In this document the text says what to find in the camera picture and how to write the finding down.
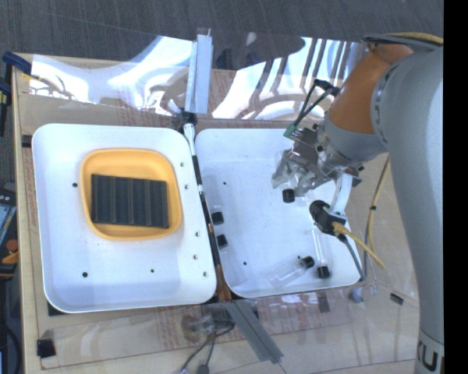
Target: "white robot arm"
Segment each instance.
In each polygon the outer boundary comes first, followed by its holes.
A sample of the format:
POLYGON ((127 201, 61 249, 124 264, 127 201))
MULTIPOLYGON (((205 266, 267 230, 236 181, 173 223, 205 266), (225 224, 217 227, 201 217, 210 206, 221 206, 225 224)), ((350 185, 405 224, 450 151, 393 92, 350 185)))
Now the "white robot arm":
POLYGON ((323 123, 291 135, 292 148, 283 154, 272 183, 276 186, 296 175, 296 196, 344 173, 357 185, 363 164, 389 153, 420 296, 415 372, 443 373, 444 50, 442 43, 413 50, 402 40, 407 41, 394 36, 370 44, 323 123))

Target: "gray carpet floor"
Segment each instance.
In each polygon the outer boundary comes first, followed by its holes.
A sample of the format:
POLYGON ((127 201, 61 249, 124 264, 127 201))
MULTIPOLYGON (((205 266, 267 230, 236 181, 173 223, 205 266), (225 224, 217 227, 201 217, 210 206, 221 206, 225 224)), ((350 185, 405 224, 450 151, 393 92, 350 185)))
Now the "gray carpet floor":
MULTIPOLYGON (((153 35, 192 40, 198 27, 233 39, 247 32, 346 41, 389 32, 443 37, 444 0, 0 0, 0 75, 5 51, 125 61, 153 35)), ((7 182, 14 182, 10 115, 0 137, 0 186, 7 182)), ((2 285, 0 319, 4 301, 2 285)))

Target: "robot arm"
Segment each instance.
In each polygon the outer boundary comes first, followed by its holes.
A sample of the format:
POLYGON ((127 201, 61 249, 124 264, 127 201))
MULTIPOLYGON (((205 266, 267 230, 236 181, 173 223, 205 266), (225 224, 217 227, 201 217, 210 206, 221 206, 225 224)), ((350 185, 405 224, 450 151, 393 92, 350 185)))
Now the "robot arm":
POLYGON ((296 196, 343 174, 357 185, 363 164, 389 153, 420 295, 416 373, 444 372, 442 72, 443 45, 370 47, 322 124, 292 134, 272 178, 296 175, 296 196))

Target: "white tray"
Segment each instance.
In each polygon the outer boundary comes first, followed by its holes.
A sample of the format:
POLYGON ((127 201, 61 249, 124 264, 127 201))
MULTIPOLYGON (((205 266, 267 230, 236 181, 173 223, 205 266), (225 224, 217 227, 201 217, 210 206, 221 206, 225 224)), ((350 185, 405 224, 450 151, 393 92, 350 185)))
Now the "white tray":
MULTIPOLYGON (((214 226, 229 246, 221 249, 222 269, 229 287, 243 298, 258 298, 334 288, 356 283, 360 275, 349 250, 329 235, 332 275, 319 279, 315 268, 283 288, 273 288, 268 275, 297 257, 315 258, 309 213, 316 199, 331 203, 335 183, 328 182, 294 203, 282 201, 282 190, 271 186, 278 155, 291 146, 283 129, 206 129, 196 148, 204 193, 210 211, 222 208, 225 221, 214 226)), ((350 242, 354 252, 357 250, 350 242)))
POLYGON ((217 280, 207 228, 190 149, 180 133, 50 124, 34 133, 32 147, 44 291, 56 309, 75 313, 199 304, 214 294, 217 280), (168 158, 183 209, 177 231, 118 242, 90 229, 80 187, 72 184, 80 182, 85 156, 105 148, 143 148, 168 158))

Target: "black ridged block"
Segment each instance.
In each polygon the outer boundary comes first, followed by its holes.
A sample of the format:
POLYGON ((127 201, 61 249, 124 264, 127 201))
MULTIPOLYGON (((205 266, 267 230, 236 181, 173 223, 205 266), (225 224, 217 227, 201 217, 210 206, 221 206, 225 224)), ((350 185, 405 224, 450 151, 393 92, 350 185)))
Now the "black ridged block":
POLYGON ((94 223, 168 228, 166 182, 92 175, 94 223))

